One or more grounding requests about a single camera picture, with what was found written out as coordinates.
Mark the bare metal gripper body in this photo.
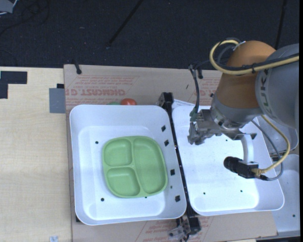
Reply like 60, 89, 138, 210
193, 108, 244, 139

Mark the thin black rod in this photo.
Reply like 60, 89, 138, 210
166, 101, 196, 227

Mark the white plastic tray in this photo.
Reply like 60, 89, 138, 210
171, 105, 285, 217
69, 104, 188, 226

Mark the green divided plate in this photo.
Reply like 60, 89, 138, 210
101, 135, 169, 199

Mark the brown cardboard board red print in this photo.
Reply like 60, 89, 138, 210
63, 64, 279, 242

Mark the black cylinder on white bracket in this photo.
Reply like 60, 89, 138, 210
223, 132, 260, 180

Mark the black block with thin wires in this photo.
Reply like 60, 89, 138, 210
187, 215, 201, 235

